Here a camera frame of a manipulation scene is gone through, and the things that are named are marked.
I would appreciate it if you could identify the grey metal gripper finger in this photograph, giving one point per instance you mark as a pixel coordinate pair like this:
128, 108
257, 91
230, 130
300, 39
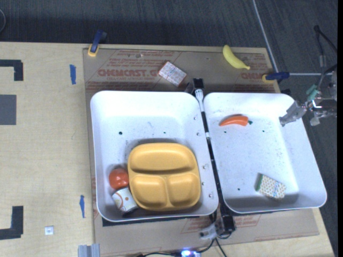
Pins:
292, 113
319, 119

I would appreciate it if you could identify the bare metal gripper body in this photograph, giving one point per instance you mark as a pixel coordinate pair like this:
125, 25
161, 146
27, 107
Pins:
325, 104

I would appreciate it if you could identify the orange carrot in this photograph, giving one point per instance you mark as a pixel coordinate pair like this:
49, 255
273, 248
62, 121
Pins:
233, 121

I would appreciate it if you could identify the white plastic tray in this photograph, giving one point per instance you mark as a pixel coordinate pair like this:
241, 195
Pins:
249, 154
150, 116

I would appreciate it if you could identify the green and yellow packet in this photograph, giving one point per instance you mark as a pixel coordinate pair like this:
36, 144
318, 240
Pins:
272, 187

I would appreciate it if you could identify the yellow banana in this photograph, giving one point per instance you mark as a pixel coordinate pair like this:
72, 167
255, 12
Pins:
233, 59

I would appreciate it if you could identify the thin black and white rod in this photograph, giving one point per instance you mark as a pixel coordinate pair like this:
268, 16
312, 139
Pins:
212, 154

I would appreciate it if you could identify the red and white packet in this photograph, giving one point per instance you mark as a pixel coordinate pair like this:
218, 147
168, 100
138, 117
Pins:
172, 73

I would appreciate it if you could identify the yellow divided plate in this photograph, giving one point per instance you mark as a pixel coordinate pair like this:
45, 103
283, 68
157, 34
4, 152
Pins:
163, 177

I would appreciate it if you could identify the brown cardboard board red print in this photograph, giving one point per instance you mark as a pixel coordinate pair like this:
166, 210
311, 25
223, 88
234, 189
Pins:
128, 74

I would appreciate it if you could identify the white bottle with orange cap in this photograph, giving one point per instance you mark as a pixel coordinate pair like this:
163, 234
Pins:
123, 197

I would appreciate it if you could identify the small white square piece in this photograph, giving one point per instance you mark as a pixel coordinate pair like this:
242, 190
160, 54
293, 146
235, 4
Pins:
49, 230

